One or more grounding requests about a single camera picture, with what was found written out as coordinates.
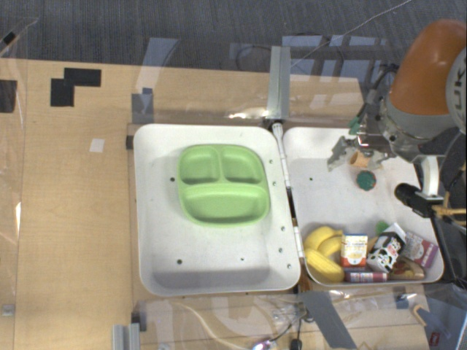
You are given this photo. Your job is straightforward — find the green divided plate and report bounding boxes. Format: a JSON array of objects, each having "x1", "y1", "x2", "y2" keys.
[{"x1": 177, "y1": 144, "x2": 271, "y2": 228}]

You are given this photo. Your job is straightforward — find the black and white cow carton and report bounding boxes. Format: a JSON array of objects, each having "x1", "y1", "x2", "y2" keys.
[{"x1": 366, "y1": 222, "x2": 407, "y2": 274}]

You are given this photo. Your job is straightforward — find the pink and white carton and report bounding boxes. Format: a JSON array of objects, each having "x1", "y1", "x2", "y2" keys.
[{"x1": 401, "y1": 230, "x2": 440, "y2": 269}]

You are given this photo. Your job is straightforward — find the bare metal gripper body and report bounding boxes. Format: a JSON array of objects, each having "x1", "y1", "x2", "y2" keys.
[{"x1": 355, "y1": 117, "x2": 421, "y2": 162}]

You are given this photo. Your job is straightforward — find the orange and white carton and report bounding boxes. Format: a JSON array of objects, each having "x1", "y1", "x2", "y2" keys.
[{"x1": 340, "y1": 233, "x2": 369, "y2": 270}]

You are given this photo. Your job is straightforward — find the yellow banana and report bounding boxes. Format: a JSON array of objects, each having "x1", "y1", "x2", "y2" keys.
[
  {"x1": 304, "y1": 248, "x2": 346, "y2": 284},
  {"x1": 303, "y1": 225, "x2": 344, "y2": 258}
]

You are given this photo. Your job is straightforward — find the white plastic tray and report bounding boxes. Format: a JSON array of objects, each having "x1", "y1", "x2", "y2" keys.
[
  {"x1": 133, "y1": 123, "x2": 302, "y2": 298},
  {"x1": 282, "y1": 126, "x2": 445, "y2": 287}
]

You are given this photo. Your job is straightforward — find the black cylinder on white bracket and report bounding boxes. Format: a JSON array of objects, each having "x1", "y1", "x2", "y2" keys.
[{"x1": 394, "y1": 155, "x2": 445, "y2": 218}]

